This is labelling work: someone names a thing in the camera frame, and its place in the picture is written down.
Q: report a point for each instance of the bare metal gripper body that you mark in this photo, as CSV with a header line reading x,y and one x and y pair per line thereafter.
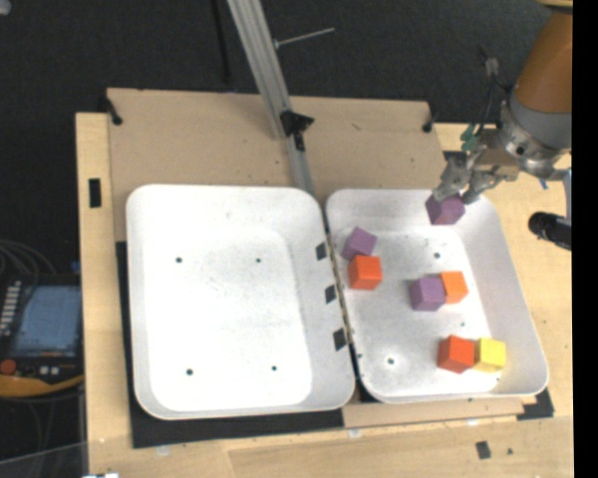
x,y
519,151

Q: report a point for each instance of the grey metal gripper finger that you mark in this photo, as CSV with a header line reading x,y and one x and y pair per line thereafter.
x,y
453,177
478,186

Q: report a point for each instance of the purple cube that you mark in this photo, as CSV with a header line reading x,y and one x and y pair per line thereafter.
x,y
360,242
445,211
426,294

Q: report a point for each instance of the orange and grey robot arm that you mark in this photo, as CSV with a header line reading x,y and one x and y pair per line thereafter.
x,y
548,72

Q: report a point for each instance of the orange cube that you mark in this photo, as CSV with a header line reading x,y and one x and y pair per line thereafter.
x,y
365,272
455,287
455,353

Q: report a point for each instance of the thin black and white rod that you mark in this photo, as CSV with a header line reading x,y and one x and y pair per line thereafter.
x,y
340,292

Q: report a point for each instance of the white plastic tray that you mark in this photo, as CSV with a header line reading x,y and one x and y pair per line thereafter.
x,y
403,336
229,307

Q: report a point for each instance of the yellow cube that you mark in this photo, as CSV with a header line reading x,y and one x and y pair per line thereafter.
x,y
490,354

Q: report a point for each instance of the brown cardboard board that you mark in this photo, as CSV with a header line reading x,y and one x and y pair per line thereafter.
x,y
204,137

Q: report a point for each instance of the black cylinder on white bracket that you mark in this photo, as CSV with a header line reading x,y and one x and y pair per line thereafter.
x,y
550,229

